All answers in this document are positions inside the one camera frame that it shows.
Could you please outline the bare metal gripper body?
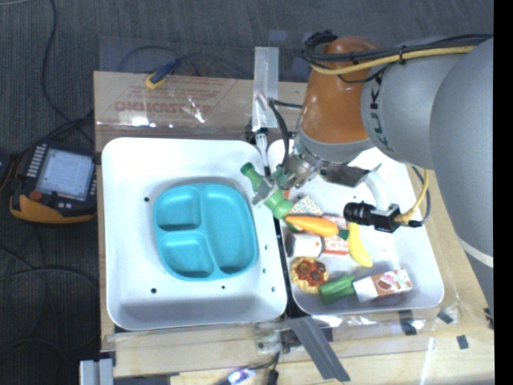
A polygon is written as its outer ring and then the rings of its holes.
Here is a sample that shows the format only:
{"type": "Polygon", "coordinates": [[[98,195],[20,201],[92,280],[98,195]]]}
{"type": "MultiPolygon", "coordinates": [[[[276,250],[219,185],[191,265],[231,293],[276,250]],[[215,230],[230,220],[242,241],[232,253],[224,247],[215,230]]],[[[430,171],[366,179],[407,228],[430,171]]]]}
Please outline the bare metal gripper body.
{"type": "Polygon", "coordinates": [[[282,190],[300,188],[320,171],[323,161],[306,154],[288,154],[276,166],[273,180],[282,190]]]}

